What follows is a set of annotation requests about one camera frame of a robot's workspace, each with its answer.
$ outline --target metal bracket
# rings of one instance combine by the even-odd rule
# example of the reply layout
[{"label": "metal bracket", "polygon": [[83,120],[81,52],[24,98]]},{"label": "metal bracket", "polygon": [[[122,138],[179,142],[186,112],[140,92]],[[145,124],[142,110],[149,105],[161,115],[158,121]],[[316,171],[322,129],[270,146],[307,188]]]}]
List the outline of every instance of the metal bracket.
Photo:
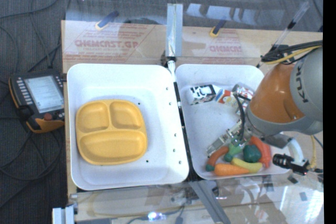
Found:
[{"label": "metal bracket", "polygon": [[74,205],[69,205],[66,208],[53,208],[52,216],[52,224],[75,224]]},{"label": "metal bracket", "polygon": [[189,185],[193,188],[205,208],[208,210],[214,223],[231,223],[223,208],[217,201],[213,191],[207,186],[205,180],[189,182]]},{"label": "metal bracket", "polygon": [[167,57],[182,55],[183,5],[168,4],[166,50]]}]

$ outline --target yellow divided plate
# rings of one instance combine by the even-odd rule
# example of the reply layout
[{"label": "yellow divided plate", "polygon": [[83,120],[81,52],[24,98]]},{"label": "yellow divided plate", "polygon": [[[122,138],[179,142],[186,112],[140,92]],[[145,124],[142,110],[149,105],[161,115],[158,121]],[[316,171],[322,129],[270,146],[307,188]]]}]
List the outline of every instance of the yellow divided plate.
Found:
[{"label": "yellow divided plate", "polygon": [[96,165],[136,161],[147,150],[147,133],[139,108],[126,100],[99,100],[82,105],[76,114],[80,155]]}]

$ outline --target table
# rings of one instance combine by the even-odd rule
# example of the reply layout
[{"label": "table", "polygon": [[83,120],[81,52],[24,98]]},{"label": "table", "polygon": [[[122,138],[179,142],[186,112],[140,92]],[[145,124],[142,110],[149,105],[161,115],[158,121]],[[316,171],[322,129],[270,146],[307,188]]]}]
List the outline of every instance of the table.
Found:
[{"label": "table", "polygon": [[[111,23],[106,34],[94,32],[96,22],[62,21],[63,72],[80,62],[161,65],[165,61],[166,26]],[[221,29],[219,36],[209,35],[211,28],[182,28],[184,63],[256,65],[281,31]],[[291,32],[286,44],[323,39],[322,33]],[[262,65],[266,73],[271,67]],[[174,185],[141,186],[99,191],[78,191],[71,180],[69,159],[69,122],[67,84],[65,83],[67,170],[69,203],[76,208],[78,223],[100,219],[104,223],[141,223],[148,218],[174,223],[180,214],[186,223],[213,223],[211,212],[188,182]],[[307,158],[311,157],[310,139],[296,136]],[[323,133],[316,135],[323,140]],[[322,150],[318,150],[318,167],[323,168]],[[314,173],[263,177],[203,180],[234,223],[323,223],[323,183]]]}]

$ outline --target white tray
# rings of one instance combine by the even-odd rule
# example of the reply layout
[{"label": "white tray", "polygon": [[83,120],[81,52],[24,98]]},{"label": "white tray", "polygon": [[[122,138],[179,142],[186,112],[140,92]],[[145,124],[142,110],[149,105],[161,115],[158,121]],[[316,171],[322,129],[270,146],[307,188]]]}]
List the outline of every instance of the white tray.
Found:
[{"label": "white tray", "polygon": [[[213,84],[231,90],[235,84],[243,83],[255,91],[263,77],[263,73],[258,68],[247,65],[181,65],[176,69],[192,163],[201,178],[213,180],[247,175],[219,177],[205,170],[206,148],[231,128],[238,121],[239,116],[235,113],[236,109],[215,101],[190,105],[186,98],[189,88]],[[290,155],[287,147],[282,150],[271,147],[271,153]],[[258,173],[248,174],[248,176],[282,174],[287,171],[270,164],[268,169],[262,168]]]},{"label": "white tray", "polygon": [[[84,190],[174,184],[189,173],[171,74],[155,65],[78,64],[67,74],[70,163],[73,182]],[[111,166],[87,163],[76,143],[75,118],[86,102],[123,99],[142,112],[147,152],[137,161]]]}]

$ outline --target orange carrot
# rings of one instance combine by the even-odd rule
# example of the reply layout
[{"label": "orange carrot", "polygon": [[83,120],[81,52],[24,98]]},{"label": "orange carrot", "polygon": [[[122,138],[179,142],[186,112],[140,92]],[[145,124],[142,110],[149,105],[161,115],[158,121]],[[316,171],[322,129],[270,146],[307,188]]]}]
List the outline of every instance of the orange carrot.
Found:
[{"label": "orange carrot", "polygon": [[217,163],[214,172],[217,176],[232,176],[248,174],[249,170],[232,164]]},{"label": "orange carrot", "polygon": [[256,145],[261,153],[261,158],[259,162],[263,163],[266,168],[269,167],[269,162],[271,161],[271,148],[269,145],[262,142],[258,137],[252,136],[249,143],[251,145]]},{"label": "orange carrot", "polygon": [[210,158],[208,159],[205,169],[209,171],[213,171],[215,169],[216,161],[221,157],[222,155],[228,153],[229,147],[228,146],[222,146],[218,150],[216,150],[213,154],[211,154]]}]

